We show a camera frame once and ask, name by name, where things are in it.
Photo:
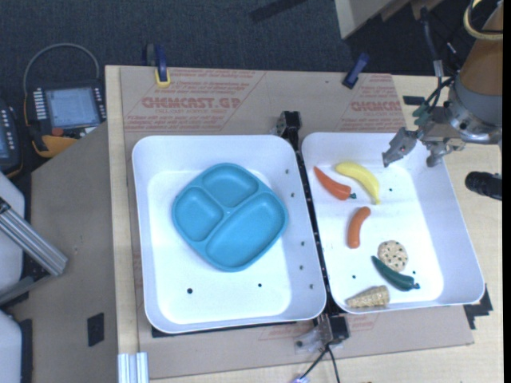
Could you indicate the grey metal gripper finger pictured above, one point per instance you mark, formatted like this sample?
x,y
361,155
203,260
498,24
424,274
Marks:
x,y
435,156
397,148

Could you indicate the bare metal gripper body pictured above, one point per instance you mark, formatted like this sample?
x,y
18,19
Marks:
x,y
447,128

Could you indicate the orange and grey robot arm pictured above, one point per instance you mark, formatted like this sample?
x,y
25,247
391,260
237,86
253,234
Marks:
x,y
482,74

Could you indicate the yellow banana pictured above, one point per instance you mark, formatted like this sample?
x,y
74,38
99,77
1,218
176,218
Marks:
x,y
361,176

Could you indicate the white plastic tray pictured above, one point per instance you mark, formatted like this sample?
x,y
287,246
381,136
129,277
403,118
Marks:
x,y
447,230
167,309

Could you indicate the orange pepper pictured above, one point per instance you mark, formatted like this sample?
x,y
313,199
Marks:
x,y
331,184

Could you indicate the orange sausage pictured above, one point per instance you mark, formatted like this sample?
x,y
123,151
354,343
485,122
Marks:
x,y
356,226

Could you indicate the beige chocolate chip biscuit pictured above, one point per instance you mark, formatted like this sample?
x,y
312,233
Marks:
x,y
393,255

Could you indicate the thin black rod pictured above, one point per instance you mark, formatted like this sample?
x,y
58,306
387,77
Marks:
x,y
313,222

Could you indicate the green pepper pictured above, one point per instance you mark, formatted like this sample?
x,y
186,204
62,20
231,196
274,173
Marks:
x,y
393,276

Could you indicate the brown cardboard board red print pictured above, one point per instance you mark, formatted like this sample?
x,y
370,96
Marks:
x,y
255,102

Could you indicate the blue divided plate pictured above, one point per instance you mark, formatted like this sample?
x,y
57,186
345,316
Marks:
x,y
229,217

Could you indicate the black cylinder on white bracket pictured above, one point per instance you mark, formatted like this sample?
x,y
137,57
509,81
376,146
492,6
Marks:
x,y
485,185

